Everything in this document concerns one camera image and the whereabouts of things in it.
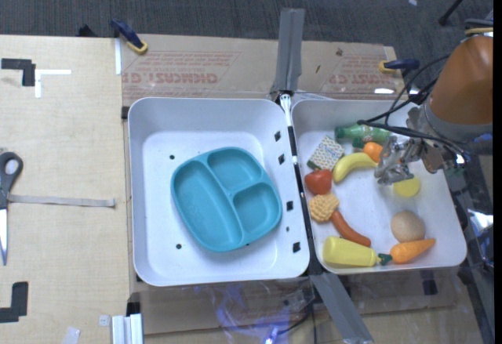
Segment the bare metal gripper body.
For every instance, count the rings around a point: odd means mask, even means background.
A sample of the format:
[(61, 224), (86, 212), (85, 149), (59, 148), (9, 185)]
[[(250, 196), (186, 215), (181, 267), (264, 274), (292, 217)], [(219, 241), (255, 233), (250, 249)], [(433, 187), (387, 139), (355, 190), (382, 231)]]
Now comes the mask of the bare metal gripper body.
[(464, 165), (462, 125), (442, 120), (429, 106), (412, 108), (406, 125), (415, 135), (410, 139), (413, 156), (419, 158), (430, 173)]

